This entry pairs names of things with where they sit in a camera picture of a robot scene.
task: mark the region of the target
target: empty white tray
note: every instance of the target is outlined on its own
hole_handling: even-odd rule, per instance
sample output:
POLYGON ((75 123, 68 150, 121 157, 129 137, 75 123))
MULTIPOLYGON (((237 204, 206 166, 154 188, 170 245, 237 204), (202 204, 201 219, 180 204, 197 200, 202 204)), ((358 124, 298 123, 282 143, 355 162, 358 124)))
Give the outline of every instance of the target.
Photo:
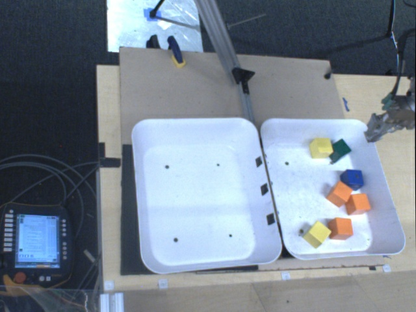
POLYGON ((132 134, 140 251, 165 274, 281 252, 259 134, 242 118, 143 120, 132 134))
POLYGON ((405 238, 385 180, 374 143, 364 137, 367 126, 358 120, 270 119, 261 126, 261 138, 282 237, 287 250, 299 259, 353 255, 397 254, 405 238), (312 159, 309 143, 314 138, 343 138, 352 151, 331 164, 312 159), (325 197, 346 169, 361 170, 372 209, 348 216, 325 197), (351 218, 354 235, 347 240, 326 239, 318 248, 303 238, 315 221, 327 224, 335 217, 351 218))

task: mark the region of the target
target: dark floor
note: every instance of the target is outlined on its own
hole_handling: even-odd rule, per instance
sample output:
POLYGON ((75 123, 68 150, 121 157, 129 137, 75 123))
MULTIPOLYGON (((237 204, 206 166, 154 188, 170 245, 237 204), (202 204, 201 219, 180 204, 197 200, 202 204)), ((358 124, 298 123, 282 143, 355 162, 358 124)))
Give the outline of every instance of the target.
MULTIPOLYGON (((415 4, 415 0, 406 0, 415 4)), ((230 30, 238 53, 328 59, 335 73, 395 73, 396 53, 386 38, 391 0, 218 0, 226 21, 266 17, 230 30)), ((415 9, 396 0, 395 34, 415 27, 415 9)), ((0 0, 0 159, 47 155, 69 165, 97 161, 97 64, 117 64, 107 52, 106 0, 0 0)), ((206 51, 212 50, 206 35, 206 51)), ((415 73, 415 39, 405 52, 405 74, 415 73)), ((43 175, 0 171, 0 202, 43 175)), ((53 202, 58 187, 28 199, 53 202)), ((97 257, 96 203, 88 190, 77 259, 67 288, 81 283, 97 257)), ((79 209, 73 201, 74 222, 79 209)), ((94 285, 92 280, 86 287, 94 285)))

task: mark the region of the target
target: blue clamp handle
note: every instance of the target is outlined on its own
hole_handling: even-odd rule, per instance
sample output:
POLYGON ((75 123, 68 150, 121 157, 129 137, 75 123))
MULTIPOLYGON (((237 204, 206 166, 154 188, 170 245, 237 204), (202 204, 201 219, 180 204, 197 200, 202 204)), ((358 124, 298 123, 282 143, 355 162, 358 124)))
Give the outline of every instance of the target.
POLYGON ((179 45, 176 42, 175 37, 169 36, 168 37, 169 48, 172 49, 174 57, 178 63, 183 63, 182 52, 179 48, 179 45))

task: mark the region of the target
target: dark green block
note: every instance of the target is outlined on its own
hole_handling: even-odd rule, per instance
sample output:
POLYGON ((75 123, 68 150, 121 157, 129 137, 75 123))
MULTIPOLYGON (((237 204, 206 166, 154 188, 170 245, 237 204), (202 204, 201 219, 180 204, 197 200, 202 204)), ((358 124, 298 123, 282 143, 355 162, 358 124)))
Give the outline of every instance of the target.
POLYGON ((330 155, 332 163, 337 162, 342 156, 345 156, 347 153, 351 152, 351 148, 348 147, 348 144, 345 143, 343 139, 332 144, 333 153, 330 155))

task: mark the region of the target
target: orange cube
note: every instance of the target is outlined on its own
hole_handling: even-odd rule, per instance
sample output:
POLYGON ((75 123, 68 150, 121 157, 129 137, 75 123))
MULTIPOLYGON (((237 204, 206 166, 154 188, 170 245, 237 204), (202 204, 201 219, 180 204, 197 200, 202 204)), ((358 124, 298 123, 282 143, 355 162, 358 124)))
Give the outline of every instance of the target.
POLYGON ((331 230, 330 239, 344 241, 354 234, 352 231, 352 222, 349 218, 335 217, 332 221, 329 221, 328 228, 331 230))
POLYGON ((366 194, 353 194, 345 204, 348 215, 361 215, 371 209, 369 199, 366 194))
POLYGON ((345 185, 342 181, 338 181, 338 183, 331 189, 331 192, 326 196, 326 198, 337 207, 340 207, 348 201, 351 193, 352 188, 345 185))

